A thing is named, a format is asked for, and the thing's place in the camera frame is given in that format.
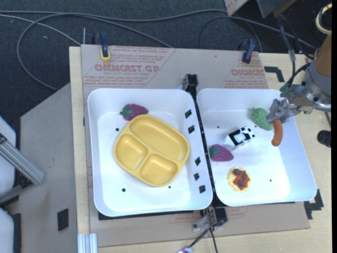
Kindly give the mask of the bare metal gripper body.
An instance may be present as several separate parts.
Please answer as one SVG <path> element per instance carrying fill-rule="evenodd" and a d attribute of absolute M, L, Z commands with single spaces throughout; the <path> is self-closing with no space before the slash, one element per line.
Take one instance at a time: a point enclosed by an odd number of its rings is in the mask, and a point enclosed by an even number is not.
<path fill-rule="evenodd" d="M 294 84 L 288 90 L 283 106 L 295 113 L 331 112 L 331 96 L 317 85 Z"/>

